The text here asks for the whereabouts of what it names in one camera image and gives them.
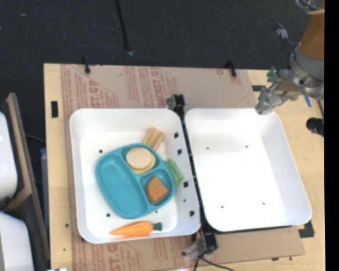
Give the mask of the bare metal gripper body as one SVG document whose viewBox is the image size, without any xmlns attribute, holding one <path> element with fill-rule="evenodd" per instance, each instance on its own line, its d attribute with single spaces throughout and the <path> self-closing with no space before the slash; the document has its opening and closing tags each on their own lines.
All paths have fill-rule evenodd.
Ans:
<svg viewBox="0 0 339 271">
<path fill-rule="evenodd" d="M 290 100 L 300 95 L 321 100 L 324 99 L 324 82 L 303 70 L 280 69 L 273 81 L 273 93 Z"/>
</svg>

